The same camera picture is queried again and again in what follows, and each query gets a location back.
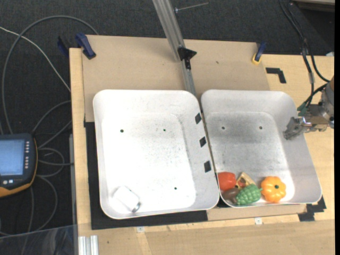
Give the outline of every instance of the white object in tray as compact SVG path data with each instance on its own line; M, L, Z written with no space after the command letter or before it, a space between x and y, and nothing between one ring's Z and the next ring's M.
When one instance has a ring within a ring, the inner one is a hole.
M192 94L104 90L95 95L93 108L100 204L106 215L123 219L216 205L215 171ZM131 199L123 202L115 195L122 186L131 191ZM139 198L135 212L129 209L137 202L134 196Z
M260 187L266 176L286 184L280 204L313 203L321 187L303 135L283 132L297 117L292 98L279 91L209 90L201 97L216 173L247 173ZM270 203L260 199L252 206Z

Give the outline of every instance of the orange bell pepper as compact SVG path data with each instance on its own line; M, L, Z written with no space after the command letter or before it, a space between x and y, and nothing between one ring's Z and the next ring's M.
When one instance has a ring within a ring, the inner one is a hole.
M277 203L286 196L286 184L277 176L267 176L261 182L261 188L261 194L269 202Z

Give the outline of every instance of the wooden table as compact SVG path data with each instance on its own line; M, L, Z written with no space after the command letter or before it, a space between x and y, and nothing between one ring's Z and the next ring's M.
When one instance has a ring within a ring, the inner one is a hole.
M91 230L82 59L80 49L70 49L76 211L79 236L98 235L100 255L335 254L332 129L305 134L327 206L325 212L315 213L314 222L299 220L297 213L306 211L306 205L289 205L215 208L208 211L207 222L144 227L142 232L136 227ZM334 75L333 57L316 57L316 63L326 78ZM280 68L287 81L281 84L277 75L266 75L270 90L286 92L297 106L308 97L310 84L301 56L263 55L262 64L259 67ZM317 88L323 83L316 80ZM255 217L263 224L255 224Z

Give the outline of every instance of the device screen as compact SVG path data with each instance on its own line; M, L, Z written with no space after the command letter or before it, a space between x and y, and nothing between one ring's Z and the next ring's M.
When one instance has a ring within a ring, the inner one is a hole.
M24 140L0 140L0 175L22 175Z

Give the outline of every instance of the black floor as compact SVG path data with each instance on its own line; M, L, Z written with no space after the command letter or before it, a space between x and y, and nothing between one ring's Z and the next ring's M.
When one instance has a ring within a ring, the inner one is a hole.
M266 53L299 54L299 38L285 18L278 0L171 0L174 7L204 4L180 10L178 22L185 39L267 42ZM314 55L334 51L335 14L300 10L289 6L299 21ZM71 15L91 24L99 34L112 36L164 37L151 0L0 0L0 26L21 32L31 23L51 15ZM25 36L43 49L64 80L69 84L69 62L57 47L62 36L76 47L74 36L92 31L79 22L52 19L30 29ZM2 70L16 36L0 30L0 69ZM20 40L8 62L5 77L5 103L14 133L30 132L53 106L70 99L45 58L32 44ZM0 122L5 133L3 107ZM57 133L71 120L70 105L54 111L38 128L38 145ZM69 162L69 135L66 129L48 147L59 150ZM60 162L57 154L41 152L40 158ZM39 174L59 168L39 164ZM44 228L72 224L70 168L65 167L48 178L58 193L57 211ZM33 184L35 210L31 230L39 228L54 209L53 189L41 179ZM1 231L10 234L27 231L30 220L30 191L0 199Z

